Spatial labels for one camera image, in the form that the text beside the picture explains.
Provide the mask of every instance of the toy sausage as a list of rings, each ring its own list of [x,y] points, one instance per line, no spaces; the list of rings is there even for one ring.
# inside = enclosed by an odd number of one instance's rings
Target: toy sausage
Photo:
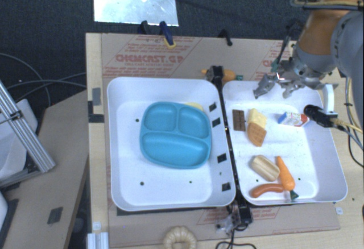
[[[266,192],[283,192],[283,185],[276,183],[267,183],[257,186],[251,191],[251,196],[256,198]]]

